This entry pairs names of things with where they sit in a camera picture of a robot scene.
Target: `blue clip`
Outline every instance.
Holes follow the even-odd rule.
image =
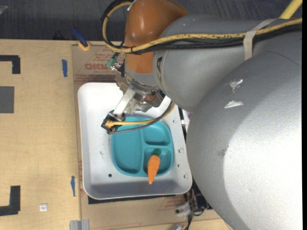
[[[74,34],[74,36],[79,40],[78,45],[80,46],[80,48],[82,48],[84,51],[90,49],[90,44],[86,41],[81,32],[72,27],[71,33]]]

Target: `black tape marking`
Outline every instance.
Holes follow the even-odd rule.
[[[159,197],[173,197],[176,195],[154,195],[154,196],[134,196],[134,197],[124,197],[124,198],[112,198],[112,199],[94,199],[88,196],[88,204],[101,204],[101,203],[110,203],[110,202],[119,202],[119,201],[130,201],[130,200],[143,200],[143,199],[153,199]]]
[[[0,61],[12,62],[12,74],[20,74],[20,57],[19,56],[6,56],[0,55]]]
[[[14,113],[14,87],[0,86],[0,113]]]
[[[0,207],[0,216],[17,215],[20,211],[20,186],[11,186],[10,204]]]

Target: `teal divided plate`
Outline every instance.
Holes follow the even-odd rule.
[[[130,116],[126,121],[143,121],[148,118]],[[118,130],[138,127],[124,125]],[[147,163],[153,151],[161,150],[157,176],[167,173],[173,165],[173,140],[169,128],[162,122],[135,131],[112,135],[111,149],[114,166],[123,174],[147,177]]]

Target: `white basin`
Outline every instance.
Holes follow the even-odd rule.
[[[111,136],[101,128],[101,124],[122,95],[115,83],[86,83],[78,90],[83,186],[87,194],[95,199],[111,199],[187,192],[192,185],[192,175],[177,107],[161,120],[170,129],[173,139],[174,160],[171,169],[157,176],[152,185],[148,184],[147,177],[125,175],[116,169],[112,162]],[[160,107],[135,115],[158,117],[169,102],[170,99],[166,97]]]

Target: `carrot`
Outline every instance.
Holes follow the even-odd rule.
[[[154,181],[155,176],[158,173],[161,159],[159,155],[161,153],[160,149],[155,149],[152,156],[150,156],[147,165],[148,183],[151,185]]]

